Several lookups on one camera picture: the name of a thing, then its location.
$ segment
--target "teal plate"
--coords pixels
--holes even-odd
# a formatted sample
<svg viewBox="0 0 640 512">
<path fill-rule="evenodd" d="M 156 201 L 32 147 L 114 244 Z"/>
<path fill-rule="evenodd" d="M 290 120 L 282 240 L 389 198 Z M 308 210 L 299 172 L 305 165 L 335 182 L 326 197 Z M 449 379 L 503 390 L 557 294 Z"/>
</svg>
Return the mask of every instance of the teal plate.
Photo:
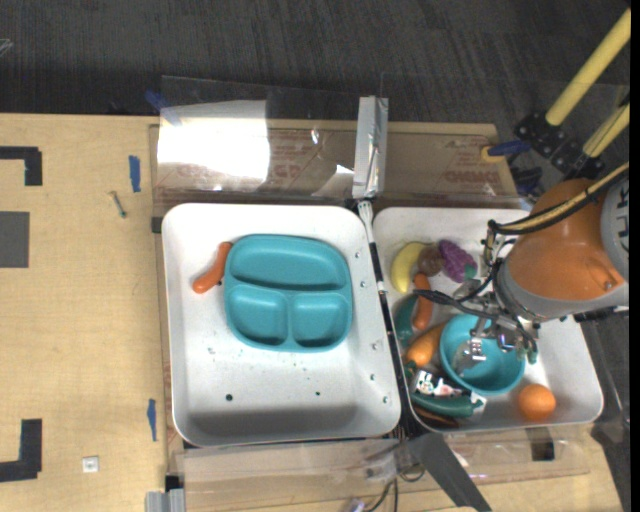
<svg viewBox="0 0 640 512">
<path fill-rule="evenodd" d="M 227 258 L 224 305 L 227 325 L 248 345 L 328 350 L 351 328 L 349 267 L 336 249 L 318 240 L 246 236 Z"/>
</svg>

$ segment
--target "white tray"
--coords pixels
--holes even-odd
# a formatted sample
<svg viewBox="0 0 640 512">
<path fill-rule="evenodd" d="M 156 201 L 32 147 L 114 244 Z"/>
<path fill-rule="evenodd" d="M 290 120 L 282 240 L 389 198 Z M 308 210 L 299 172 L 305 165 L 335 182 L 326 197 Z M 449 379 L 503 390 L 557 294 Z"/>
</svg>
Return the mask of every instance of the white tray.
<svg viewBox="0 0 640 512">
<path fill-rule="evenodd" d="M 486 237 L 487 222 L 509 222 L 527 216 L 519 210 L 453 209 L 453 208 L 387 208 L 374 219 L 374 237 L 382 272 L 393 311 L 402 294 L 391 285 L 390 269 L 396 253 L 409 242 L 457 242 L 478 260 L 482 252 L 480 240 Z M 451 294 L 459 286 L 442 273 L 430 278 L 431 287 Z M 452 311 L 436 306 L 432 325 L 450 317 Z M 530 423 L 519 414 L 516 397 L 526 384 L 548 386 L 556 396 L 557 408 L 544 425 L 590 423 L 602 412 L 603 396 L 598 377 L 581 327 L 572 319 L 547 322 L 540 330 L 539 358 L 527 364 L 521 384 L 510 393 L 491 397 L 478 420 L 464 424 L 461 431 L 498 430 Z"/>
<path fill-rule="evenodd" d="M 219 243 L 249 234 L 309 237 L 334 246 L 353 283 L 347 338 L 325 352 L 253 348 L 227 327 L 223 290 L 193 280 Z M 373 437 L 392 430 L 400 401 L 360 219 L 344 208 L 183 204 L 162 224 L 173 417 L 198 446 Z"/>
</svg>

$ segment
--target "toy orange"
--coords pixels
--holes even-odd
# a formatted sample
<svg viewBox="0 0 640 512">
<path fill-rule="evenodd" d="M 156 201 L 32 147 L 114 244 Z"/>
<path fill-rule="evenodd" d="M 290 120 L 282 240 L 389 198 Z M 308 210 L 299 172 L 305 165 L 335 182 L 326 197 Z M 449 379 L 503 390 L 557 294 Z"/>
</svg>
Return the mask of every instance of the toy orange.
<svg viewBox="0 0 640 512">
<path fill-rule="evenodd" d="M 547 419 L 556 408 L 556 397 L 542 384 L 529 384 L 518 395 L 518 407 L 531 421 Z"/>
</svg>

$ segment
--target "teal bowl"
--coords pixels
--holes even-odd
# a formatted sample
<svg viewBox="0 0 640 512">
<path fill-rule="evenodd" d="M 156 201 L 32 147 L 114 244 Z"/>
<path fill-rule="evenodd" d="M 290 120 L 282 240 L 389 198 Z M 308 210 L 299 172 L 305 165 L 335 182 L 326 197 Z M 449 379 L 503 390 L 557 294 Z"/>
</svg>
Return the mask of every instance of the teal bowl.
<svg viewBox="0 0 640 512">
<path fill-rule="evenodd" d="M 508 393 L 518 385 L 524 374 L 526 361 L 518 360 L 516 351 L 503 352 L 495 339 L 483 339 L 482 351 L 487 356 L 486 361 L 478 363 L 473 368 L 464 370 L 464 375 L 458 375 L 452 367 L 456 350 L 469 337 L 469 331 L 475 328 L 478 317 L 473 315 L 458 315 L 453 317 L 440 337 L 440 360 L 447 375 L 460 386 L 474 391 L 481 396 L 495 396 Z"/>
</svg>

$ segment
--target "screw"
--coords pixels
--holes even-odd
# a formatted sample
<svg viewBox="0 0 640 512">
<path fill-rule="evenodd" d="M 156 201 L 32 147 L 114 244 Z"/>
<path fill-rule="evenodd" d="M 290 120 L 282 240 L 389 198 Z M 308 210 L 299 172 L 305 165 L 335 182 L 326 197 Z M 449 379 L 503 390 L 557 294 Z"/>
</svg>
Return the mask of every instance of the screw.
<svg viewBox="0 0 640 512">
<path fill-rule="evenodd" d="M 122 217 L 123 219 L 127 216 L 127 212 L 124 211 L 124 208 L 122 208 L 122 204 L 120 203 L 120 199 L 118 199 L 118 194 L 116 194 L 114 191 L 109 192 L 108 194 L 111 199 L 113 200 L 114 204 L 116 205 L 116 208 L 118 209 L 118 215 L 120 215 L 120 217 Z"/>
</svg>

